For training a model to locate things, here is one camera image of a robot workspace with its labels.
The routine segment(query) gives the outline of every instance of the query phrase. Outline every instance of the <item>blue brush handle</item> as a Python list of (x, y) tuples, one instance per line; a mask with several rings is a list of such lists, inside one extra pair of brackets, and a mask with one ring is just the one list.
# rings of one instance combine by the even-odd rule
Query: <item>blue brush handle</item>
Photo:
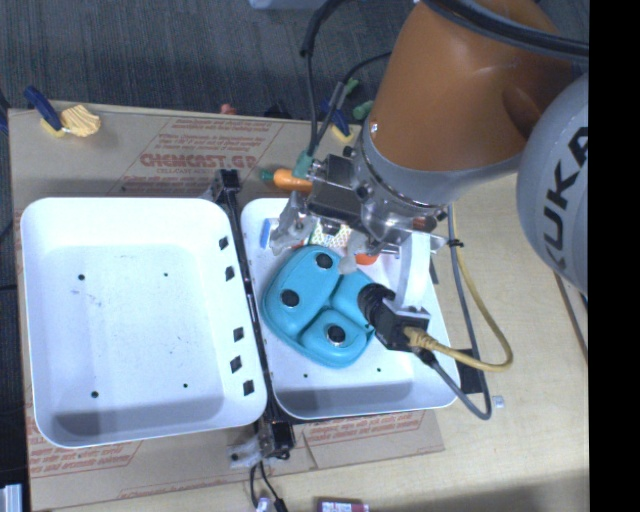
[(54, 130), (62, 130), (62, 122), (58, 117), (58, 113), (44, 94), (38, 91), (33, 85), (29, 85), (24, 90), (24, 97), (40, 112), (40, 115)]

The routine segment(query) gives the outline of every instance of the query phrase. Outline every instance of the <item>yellow cable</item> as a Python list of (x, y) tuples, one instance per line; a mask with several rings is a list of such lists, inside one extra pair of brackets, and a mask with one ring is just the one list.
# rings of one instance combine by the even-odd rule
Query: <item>yellow cable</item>
[[(456, 226), (456, 216), (453, 208), (451, 209), (451, 222), (453, 225), (453, 232), (455, 234), (457, 233), (457, 226)], [(495, 320), (491, 316), (491, 313), (489, 313), (489, 310), (485, 306), (484, 301), (480, 297), (480, 293), (478, 292), (478, 289), (476, 288), (476, 285), (473, 282), (473, 279), (471, 279), (471, 276), (469, 275), (469, 271), (464, 262), (464, 258), (462, 256), (462, 252), (460, 251), (460, 247), (457, 246), (455, 248), (455, 251), (458, 257), (458, 267), (460, 267), (460, 273), (462, 274), (464, 282), (467, 285), (467, 288), (469, 289), (469, 292), (471, 293), (471, 296), (473, 297), (474, 302), (478, 306), (478, 309), (482, 313), (482, 316), (484, 317), (485, 321), (493, 331), (493, 334), (495, 334), (495, 336), (498, 338), (500, 345), (502, 345), (502, 349), (504, 350), (504, 353), (505, 353), (505, 361), (500, 364), (485, 363), (484, 361), (480, 361), (471, 356), (468, 356), (463, 352), (460, 352), (458, 350), (455, 350), (453, 348), (447, 347), (446, 345), (439, 343), (432, 336), (415, 327), (406, 327), (403, 332), (409, 338), (409, 345), (412, 347), (420, 347), (420, 348), (425, 348), (427, 350), (432, 350), (432, 351), (436, 350), (438, 352), (442, 352), (443, 354), (453, 357), (457, 361), (460, 361), (461, 363), (464, 363), (473, 368), (477, 368), (478, 370), (487, 371), (487, 372), (503, 372), (509, 369), (513, 364), (513, 352), (511, 351), (511, 346), (509, 345), (509, 342), (507, 341), (507, 338), (505, 337), (505, 335), (500, 330), (500, 327), (498, 327), (498, 324), (495, 322)]]

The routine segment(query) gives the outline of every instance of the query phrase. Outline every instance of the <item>cardboard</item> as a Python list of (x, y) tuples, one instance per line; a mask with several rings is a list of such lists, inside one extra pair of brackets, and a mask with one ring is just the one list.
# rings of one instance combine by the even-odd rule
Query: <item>cardboard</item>
[[(234, 168), (242, 182), (238, 197), (242, 208), (256, 197), (286, 197), (272, 183), (260, 180), (260, 170), (293, 166), (309, 134), (308, 124), (299, 121), (86, 106), (100, 116), (102, 126), (97, 134), (82, 139), (52, 137), (40, 126), (37, 112), (10, 112), (21, 300), (19, 221), (31, 202), (52, 196), (198, 197), (218, 169)], [(328, 152), (342, 152), (342, 144), (331, 135), (325, 137), (317, 157)], [(49, 444), (33, 417), (24, 308), (21, 332), (34, 511), (248, 480), (248, 468), (230, 469), (227, 447), (250, 439), (251, 426), (79, 450)], [(271, 474), (444, 450), (432, 411), (302, 424), (295, 426), (295, 434), (297, 446), (290, 460), (274, 462)]]

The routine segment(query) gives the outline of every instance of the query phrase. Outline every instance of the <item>gray carpet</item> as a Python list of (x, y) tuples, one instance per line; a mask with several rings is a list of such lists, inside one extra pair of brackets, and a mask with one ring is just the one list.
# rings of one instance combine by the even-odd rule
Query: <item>gray carpet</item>
[[(587, 40), (589, 0), (543, 0), (563, 35)], [(318, 98), (357, 62), (388, 51), (411, 0), (348, 2), (323, 26), (314, 56)], [(50, 98), (261, 116), (279, 103), (309, 119), (298, 51), (308, 10), (258, 11), (247, 0), (2, 0), (0, 85), (26, 107)], [(345, 111), (375, 97), (383, 63), (361, 73)], [(0, 140), (0, 230), (11, 219), (8, 144)], [(0, 240), (0, 486), (26, 477), (12, 233)]]

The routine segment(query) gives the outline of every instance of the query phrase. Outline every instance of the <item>plastic tray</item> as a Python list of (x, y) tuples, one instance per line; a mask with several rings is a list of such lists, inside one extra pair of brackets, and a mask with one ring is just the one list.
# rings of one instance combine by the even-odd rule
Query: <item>plastic tray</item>
[(49, 198), (21, 220), (35, 419), (63, 447), (266, 406), (229, 221), (202, 199)]
[[(289, 252), (283, 251), (276, 257), (270, 249), (261, 247), (264, 220), (277, 219), (285, 204), (286, 199), (257, 199), (242, 212), (244, 242), (258, 299), (289, 256)], [(360, 268), (374, 281), (393, 288), (400, 261), (392, 255), (383, 255), (374, 265)], [(431, 281), (422, 305), (431, 313), (429, 332), (449, 345)], [(441, 378), (413, 354), (389, 351), (377, 340), (369, 343), (355, 363), (334, 369), (313, 362), (279, 340), (263, 321), (261, 327), (275, 398), (293, 417), (311, 421), (431, 409), (445, 407), (456, 399)], [(455, 361), (441, 354), (437, 357), (459, 383)]]

